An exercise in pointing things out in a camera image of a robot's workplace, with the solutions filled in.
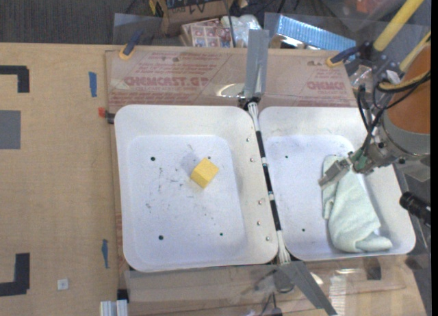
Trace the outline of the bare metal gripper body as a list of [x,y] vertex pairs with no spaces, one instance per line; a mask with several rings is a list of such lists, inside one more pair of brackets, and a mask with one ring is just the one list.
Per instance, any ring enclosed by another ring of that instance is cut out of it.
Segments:
[[352,169],[360,174],[369,174],[375,168],[391,165],[400,157],[401,152],[397,148],[384,142],[375,142],[372,138],[366,138],[356,151],[348,153]]

